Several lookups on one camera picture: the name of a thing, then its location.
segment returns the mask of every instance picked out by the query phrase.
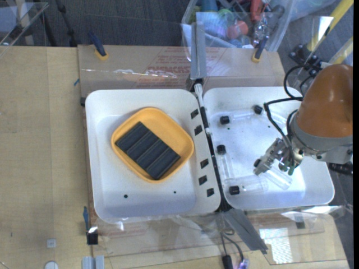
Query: black hole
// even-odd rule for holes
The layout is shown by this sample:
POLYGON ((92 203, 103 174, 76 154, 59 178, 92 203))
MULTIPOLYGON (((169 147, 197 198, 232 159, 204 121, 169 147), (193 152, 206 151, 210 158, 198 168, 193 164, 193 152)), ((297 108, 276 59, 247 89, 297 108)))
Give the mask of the black hole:
POLYGON ((204 184, 207 181, 207 175, 203 175, 198 179, 200 185, 204 184))
POLYGON ((205 160, 201 161, 201 168, 204 168, 205 166, 207 166, 208 163, 209 163, 208 159, 205 159, 205 160))
POLYGON ((202 131, 202 126, 199 125, 195 128, 195 135, 197 136, 202 131))
POLYGON ((192 113, 191 113, 191 118, 193 119, 195 116, 197 116, 199 114, 198 109, 195 109, 192 113))
POLYGON ((207 189, 207 197, 210 197, 213 194, 214 194, 214 189, 213 188, 207 189))

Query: wooden table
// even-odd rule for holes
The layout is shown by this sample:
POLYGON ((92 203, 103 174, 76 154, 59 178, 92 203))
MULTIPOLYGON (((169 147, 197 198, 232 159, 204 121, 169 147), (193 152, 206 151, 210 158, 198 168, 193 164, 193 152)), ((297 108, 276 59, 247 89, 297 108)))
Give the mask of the wooden table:
MULTIPOLYGON (((271 59, 280 64, 277 53, 271 59)), ((81 268, 92 251, 82 216, 89 198, 77 49, 12 47, 0 65, 0 262, 9 269, 43 268, 50 260, 81 268)), ((306 257, 322 247, 317 260, 328 261, 270 266, 260 252, 245 252, 250 268, 349 268, 333 218, 323 220, 324 232, 293 242, 306 257)), ((105 258, 105 267, 158 264, 170 254, 105 258)), ((220 256, 200 257, 148 268, 223 268, 220 256)))

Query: black cap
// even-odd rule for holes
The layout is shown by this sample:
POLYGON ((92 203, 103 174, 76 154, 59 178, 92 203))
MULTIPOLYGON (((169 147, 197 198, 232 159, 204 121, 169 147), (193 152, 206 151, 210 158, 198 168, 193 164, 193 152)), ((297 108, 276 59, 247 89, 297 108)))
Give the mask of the black cap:
POLYGON ((259 106, 259 105, 255 105, 255 106, 253 107, 253 110, 254 110, 254 112, 255 112, 256 114, 261 114, 262 111, 263 111, 263 108, 262 108, 261 106, 259 106))
POLYGON ((229 194, 230 195, 236 195, 240 193, 240 187, 235 185, 235 186, 230 186, 229 187, 229 194))
POLYGON ((227 124, 227 123, 229 123, 229 122, 230 122, 229 116, 224 115, 224 116, 220 117, 220 118, 219 118, 219 122, 220 122, 220 124, 227 124))
POLYGON ((217 152, 219 155, 224 155, 227 151, 225 150, 225 145, 217 146, 217 152))

